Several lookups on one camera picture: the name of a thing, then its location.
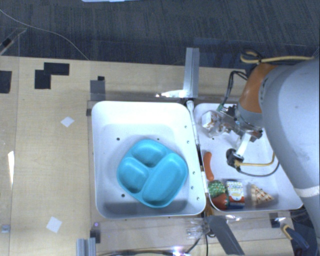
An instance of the wooden table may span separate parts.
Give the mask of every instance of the wooden table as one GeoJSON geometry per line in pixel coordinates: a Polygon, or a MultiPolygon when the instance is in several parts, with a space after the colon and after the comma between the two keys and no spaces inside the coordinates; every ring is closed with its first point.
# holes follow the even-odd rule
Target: wooden table
{"type": "MultiPolygon", "coordinates": [[[[8,206],[1,212],[6,217],[0,218],[1,224],[11,224],[9,234],[0,233],[0,254],[76,255],[77,239],[87,239],[91,229],[86,116],[90,80],[104,76],[106,93],[155,95],[182,89],[184,67],[1,56],[0,70],[13,72],[11,92],[0,94],[0,106],[2,117],[8,120],[1,124],[5,126],[1,136],[13,143],[15,153],[13,189],[8,174],[0,176],[0,204],[8,206]],[[51,89],[35,89],[35,70],[43,70],[44,62],[70,64],[69,75],[52,75],[51,89]],[[61,124],[66,117],[74,120],[69,127],[61,124]],[[51,217],[62,221],[57,233],[46,228],[51,217]]],[[[229,69],[201,67],[199,95],[224,95],[229,73],[229,69]]],[[[231,96],[238,97],[243,86],[236,79],[231,96]]],[[[8,154],[8,148],[1,156],[8,154]]],[[[254,214],[250,218],[256,221],[231,227],[246,255],[293,255],[290,241],[279,228],[257,224],[265,216],[254,214]]],[[[154,232],[156,240],[161,235],[154,232]]],[[[128,249],[141,248],[143,239],[136,237],[135,245],[126,240],[121,243],[128,244],[128,249]]],[[[209,243],[209,255],[225,255],[216,238],[209,243]]],[[[205,255],[205,251],[201,241],[191,253],[205,255]]]]}

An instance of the sausage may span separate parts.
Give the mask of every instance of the sausage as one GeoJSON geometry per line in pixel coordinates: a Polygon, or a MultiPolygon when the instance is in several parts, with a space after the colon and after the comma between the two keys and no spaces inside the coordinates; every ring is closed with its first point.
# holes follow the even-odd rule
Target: sausage
{"type": "Polygon", "coordinates": [[[212,157],[211,152],[206,152],[203,157],[205,176],[206,176],[207,180],[210,182],[212,182],[215,179],[215,176],[212,173],[212,170],[210,167],[211,157],[212,157]]]}

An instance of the black carpet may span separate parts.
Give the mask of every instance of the black carpet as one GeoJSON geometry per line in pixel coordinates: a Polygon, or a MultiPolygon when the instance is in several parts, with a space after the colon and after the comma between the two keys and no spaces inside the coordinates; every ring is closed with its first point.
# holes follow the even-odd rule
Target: black carpet
{"type": "MultiPolygon", "coordinates": [[[[90,60],[183,65],[186,47],[200,48],[200,65],[241,68],[240,50],[266,57],[310,56],[319,47],[318,0],[10,0],[15,19],[63,35],[90,60]]],[[[25,27],[0,13],[0,40],[25,27]]],[[[65,39],[34,28],[6,55],[85,58],[65,39]]]]}

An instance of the blue plate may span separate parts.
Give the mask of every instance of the blue plate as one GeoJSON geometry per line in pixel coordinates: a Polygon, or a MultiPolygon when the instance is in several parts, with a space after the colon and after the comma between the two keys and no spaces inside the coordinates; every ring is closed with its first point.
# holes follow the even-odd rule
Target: blue plate
{"type": "Polygon", "coordinates": [[[151,208],[168,206],[188,176],[185,160],[171,149],[151,139],[136,143],[117,169],[120,186],[151,208]]]}

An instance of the white square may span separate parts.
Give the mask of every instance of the white square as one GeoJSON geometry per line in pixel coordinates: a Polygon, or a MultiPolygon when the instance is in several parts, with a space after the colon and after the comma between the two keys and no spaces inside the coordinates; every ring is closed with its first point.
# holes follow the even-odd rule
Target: white square
{"type": "Polygon", "coordinates": [[[61,220],[58,220],[55,217],[51,217],[48,225],[46,225],[46,228],[54,233],[58,233],[61,224],[62,224],[61,220]]]}
{"type": "Polygon", "coordinates": [[[61,121],[61,124],[63,124],[65,127],[69,127],[74,121],[75,120],[73,120],[71,117],[67,116],[61,121]]]}

